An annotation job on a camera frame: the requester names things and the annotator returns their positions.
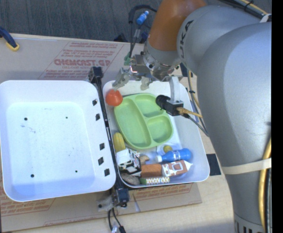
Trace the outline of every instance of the yellow cable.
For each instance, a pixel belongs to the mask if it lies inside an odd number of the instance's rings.
[[[268,144],[266,146],[266,150],[263,155],[263,159],[268,159],[271,157],[271,148],[272,148],[272,141],[271,138],[268,141]],[[260,213],[260,218],[261,218],[261,223],[264,231],[266,231],[266,226],[265,226],[265,214],[264,214],[264,208],[265,208],[265,182],[266,182],[266,169],[263,169],[260,171],[260,180],[259,180],[259,194],[258,194],[258,199],[259,199],[259,213]]]
[[[177,111],[179,111],[180,114],[192,114],[192,115],[195,115],[197,117],[203,118],[203,116],[201,114],[195,113],[193,111],[189,111],[189,110],[187,110],[183,107],[178,107]]]
[[[245,3],[250,3],[249,1],[247,1],[247,0],[240,0],[240,1],[242,1],[242,2],[245,2]],[[267,12],[265,12],[264,10],[262,10],[262,9],[260,9],[258,6],[256,6],[256,5],[254,5],[254,4],[249,4],[249,6],[251,6],[251,7],[253,7],[253,8],[255,8],[255,9],[257,9],[257,10],[259,10],[260,12],[262,12],[263,14],[267,14]]]

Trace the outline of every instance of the small box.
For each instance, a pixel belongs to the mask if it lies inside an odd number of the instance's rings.
[[[138,152],[130,149],[124,149],[117,152],[118,169],[129,174],[140,175],[141,164],[138,156]]]
[[[162,175],[165,177],[170,177],[184,174],[190,169],[191,166],[191,163],[184,160],[166,163],[162,165]]]
[[[162,175],[162,165],[161,164],[148,164],[141,165],[141,177],[157,177]]]
[[[167,184],[170,182],[170,178],[169,177],[140,178],[140,182],[145,185]]]

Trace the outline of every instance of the black cable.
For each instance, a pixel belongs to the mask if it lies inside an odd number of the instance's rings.
[[[110,230],[112,231],[113,227],[112,227],[111,221],[110,221],[110,214],[111,214],[111,210],[108,211],[108,221],[109,221]]]
[[[189,89],[190,89],[191,100],[192,100],[192,103],[193,103],[193,106],[194,106],[195,111],[199,114],[200,112],[199,112],[199,110],[198,110],[198,108],[197,108],[197,106],[196,106],[196,103],[195,103],[195,100],[194,100],[194,97],[193,97],[193,94],[192,94],[193,90],[192,90],[191,79],[190,79],[189,75],[190,75],[190,73],[188,73],[188,83],[189,83]],[[206,126],[205,126],[205,124],[204,124],[204,120],[203,120],[202,118],[200,118],[200,123],[202,124],[203,128],[205,129],[205,131],[207,131],[207,130],[206,130]]]
[[[200,130],[202,130],[204,132],[204,134],[209,137],[208,132],[202,127],[200,126],[200,124],[198,122],[196,122],[192,117],[190,117],[189,114],[182,114],[183,117],[190,119],[192,122],[194,122],[199,128]]]
[[[114,207],[112,208],[112,213],[113,213],[113,216],[114,216],[114,218],[116,219],[118,225],[121,226],[121,224],[120,224],[120,222],[118,221],[118,219],[117,219],[117,217],[116,217],[116,214],[115,214],[115,212],[114,212]]]
[[[157,11],[156,9],[153,9],[149,5],[141,4],[141,5],[137,5],[137,6],[133,7],[130,10],[130,12],[128,13],[128,23],[130,24],[130,45],[131,45],[129,56],[128,56],[129,58],[131,58],[132,52],[133,52],[133,48],[134,48],[134,44],[133,44],[133,18],[134,18],[135,12],[137,10],[140,10],[140,9],[149,9],[149,10],[152,10],[154,12]]]
[[[241,0],[218,0],[218,1],[226,3],[228,5],[231,5],[233,7],[239,8],[239,9],[243,9],[247,13],[249,13],[249,14],[251,14],[251,15],[253,15],[253,16],[259,18],[259,19],[262,19],[263,16],[265,16],[265,14],[262,11],[254,8],[252,6],[248,6],[248,3],[245,3]]]
[[[266,233],[271,232],[270,224],[270,203],[271,203],[271,182],[272,182],[272,169],[266,170],[266,182],[265,182],[265,228]]]

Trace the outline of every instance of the green divided plate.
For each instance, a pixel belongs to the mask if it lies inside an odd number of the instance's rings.
[[[135,149],[149,149],[168,141],[173,134],[170,118],[149,93],[129,95],[114,108],[125,141]]]

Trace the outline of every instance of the brown box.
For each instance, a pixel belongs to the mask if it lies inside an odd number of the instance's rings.
[[[141,165],[141,177],[159,177],[162,176],[162,165],[161,164],[148,164]]]

